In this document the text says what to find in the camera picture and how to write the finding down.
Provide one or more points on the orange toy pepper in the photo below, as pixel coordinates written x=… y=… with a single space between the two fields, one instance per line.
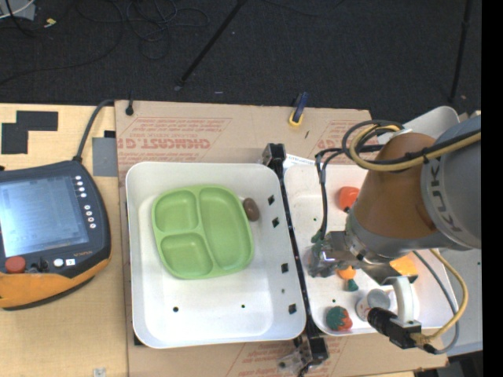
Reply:
x=347 y=196

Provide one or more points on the green divided plate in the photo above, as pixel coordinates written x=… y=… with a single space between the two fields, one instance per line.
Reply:
x=204 y=230

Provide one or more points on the brown cardboard board red print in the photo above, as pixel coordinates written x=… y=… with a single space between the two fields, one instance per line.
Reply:
x=236 y=132

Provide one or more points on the orange toy carrot green top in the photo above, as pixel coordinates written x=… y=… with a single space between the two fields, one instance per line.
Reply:
x=347 y=275

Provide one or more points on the brown toy potato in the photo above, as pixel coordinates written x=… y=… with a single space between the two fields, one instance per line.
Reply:
x=251 y=209

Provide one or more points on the white plastic tray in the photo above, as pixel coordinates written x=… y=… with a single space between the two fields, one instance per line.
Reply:
x=212 y=308
x=310 y=202

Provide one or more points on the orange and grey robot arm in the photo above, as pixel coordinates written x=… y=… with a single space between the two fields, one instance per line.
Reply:
x=397 y=195

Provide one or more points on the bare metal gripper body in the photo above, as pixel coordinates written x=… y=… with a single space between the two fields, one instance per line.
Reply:
x=342 y=249

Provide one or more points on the yellow toy cheese slice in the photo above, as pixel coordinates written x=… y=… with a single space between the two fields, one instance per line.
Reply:
x=404 y=266

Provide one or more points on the black cylinder on white bracket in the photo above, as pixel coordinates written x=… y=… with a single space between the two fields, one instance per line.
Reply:
x=404 y=301

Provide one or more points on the red and green toy strawberry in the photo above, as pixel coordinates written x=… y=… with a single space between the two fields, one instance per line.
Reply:
x=338 y=319

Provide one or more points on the small white cup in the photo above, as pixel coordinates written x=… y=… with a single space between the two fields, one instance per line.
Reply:
x=373 y=302

